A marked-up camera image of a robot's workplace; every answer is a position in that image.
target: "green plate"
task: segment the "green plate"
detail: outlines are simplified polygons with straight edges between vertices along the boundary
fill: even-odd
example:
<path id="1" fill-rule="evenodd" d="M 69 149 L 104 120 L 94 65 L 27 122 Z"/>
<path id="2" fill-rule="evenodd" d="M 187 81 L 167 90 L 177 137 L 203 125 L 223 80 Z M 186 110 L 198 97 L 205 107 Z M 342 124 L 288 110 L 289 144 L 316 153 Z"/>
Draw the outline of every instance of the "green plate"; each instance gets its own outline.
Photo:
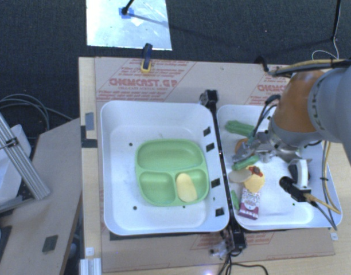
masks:
<path id="1" fill-rule="evenodd" d="M 203 200 L 209 192 L 209 175 L 199 146 L 186 139 L 158 139 L 141 144 L 136 151 L 136 178 L 142 196 L 156 206 L 184 206 Z M 176 178 L 190 176 L 197 199 L 179 199 Z"/>

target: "beige cookie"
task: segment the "beige cookie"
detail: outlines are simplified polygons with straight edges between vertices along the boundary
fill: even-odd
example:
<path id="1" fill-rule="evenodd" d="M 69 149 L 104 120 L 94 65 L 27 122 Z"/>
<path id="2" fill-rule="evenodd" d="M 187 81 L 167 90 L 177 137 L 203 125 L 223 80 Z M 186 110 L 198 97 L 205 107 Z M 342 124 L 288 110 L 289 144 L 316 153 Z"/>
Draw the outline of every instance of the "beige cookie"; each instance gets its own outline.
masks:
<path id="1" fill-rule="evenodd" d="M 233 170 L 228 174 L 228 177 L 231 182 L 242 183 L 251 177 L 251 172 L 246 168 L 238 171 Z"/>

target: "yellow cable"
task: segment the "yellow cable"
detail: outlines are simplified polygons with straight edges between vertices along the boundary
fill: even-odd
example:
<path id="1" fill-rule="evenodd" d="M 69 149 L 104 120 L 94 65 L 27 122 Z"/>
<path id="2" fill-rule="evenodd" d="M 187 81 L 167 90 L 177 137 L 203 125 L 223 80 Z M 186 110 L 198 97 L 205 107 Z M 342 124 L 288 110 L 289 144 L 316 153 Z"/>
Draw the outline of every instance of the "yellow cable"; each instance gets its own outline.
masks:
<path id="1" fill-rule="evenodd" d="M 329 187 L 327 186 L 327 160 L 328 160 L 328 157 L 329 157 L 329 152 L 330 152 L 330 148 L 331 148 L 331 142 L 328 142 L 328 145 L 327 145 L 327 151 L 326 151 L 326 157 L 325 157 L 325 168 L 324 168 L 324 171 L 323 171 L 323 179 L 324 179 L 324 185 L 325 185 L 325 189 L 326 189 L 326 193 L 327 193 L 327 198 L 329 199 L 331 205 L 333 206 L 333 208 L 335 208 L 337 211 L 337 207 L 335 206 L 335 204 L 333 203 L 332 199 L 331 199 L 331 196 L 330 196 L 330 192 L 329 192 Z"/>
<path id="2" fill-rule="evenodd" d="M 303 196 L 311 202 L 317 202 L 320 203 L 321 205 L 324 205 L 325 207 L 329 208 L 330 210 L 334 211 L 337 214 L 341 214 L 341 212 L 337 209 L 335 209 L 333 206 L 325 203 L 324 201 L 321 201 L 320 199 L 316 198 L 315 196 L 311 195 L 311 194 L 303 194 Z"/>
<path id="3" fill-rule="evenodd" d="M 284 70 L 290 70 L 292 68 L 298 68 L 298 67 L 307 66 L 307 65 L 332 64 L 332 63 L 339 63 L 339 62 L 343 62 L 343 61 L 345 61 L 345 59 L 308 60 L 308 61 L 295 63 L 295 64 L 292 64 L 292 65 L 289 65 L 289 66 L 281 67 L 281 68 L 279 68 L 277 70 L 274 70 L 271 73 L 276 73 L 277 71 L 279 71 L 279 73 L 280 73 L 281 71 L 284 71 Z"/>

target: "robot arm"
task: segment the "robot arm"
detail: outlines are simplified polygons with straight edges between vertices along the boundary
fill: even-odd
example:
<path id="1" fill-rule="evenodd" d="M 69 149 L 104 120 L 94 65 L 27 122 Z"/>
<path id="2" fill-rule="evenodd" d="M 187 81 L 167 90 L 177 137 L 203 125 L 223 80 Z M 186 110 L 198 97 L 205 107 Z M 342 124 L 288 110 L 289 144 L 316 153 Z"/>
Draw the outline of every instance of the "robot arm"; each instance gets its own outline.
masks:
<path id="1" fill-rule="evenodd" d="M 313 68 L 334 68 L 326 73 L 311 70 L 312 64 L 292 65 L 273 75 L 299 71 L 292 76 L 280 97 L 266 132 L 253 133 L 233 157 L 240 163 L 253 154 L 277 155 L 287 163 L 300 159 L 300 149 L 320 140 L 343 143 L 351 164 L 351 61 L 313 61 Z M 266 105 L 274 101 L 271 96 Z"/>
<path id="2" fill-rule="evenodd" d="M 351 164 L 351 66 L 297 73 L 283 92 L 270 130 L 284 144 L 342 143 Z"/>

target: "blue tape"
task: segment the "blue tape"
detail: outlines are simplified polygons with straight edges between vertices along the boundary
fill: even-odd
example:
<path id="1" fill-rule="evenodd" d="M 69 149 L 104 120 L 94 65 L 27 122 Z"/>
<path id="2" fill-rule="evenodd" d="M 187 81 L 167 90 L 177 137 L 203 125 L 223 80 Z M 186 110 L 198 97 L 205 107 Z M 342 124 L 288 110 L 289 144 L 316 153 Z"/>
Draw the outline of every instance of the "blue tape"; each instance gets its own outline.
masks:
<path id="1" fill-rule="evenodd" d="M 134 11 L 132 8 L 128 8 L 127 14 L 126 14 L 126 15 L 123 15 L 123 14 L 122 14 L 122 8 L 123 8 L 123 7 L 118 8 L 118 12 L 119 12 L 119 15 L 120 15 L 123 19 L 129 19 L 129 18 L 131 18 L 131 15 L 135 15 L 135 11 Z"/>

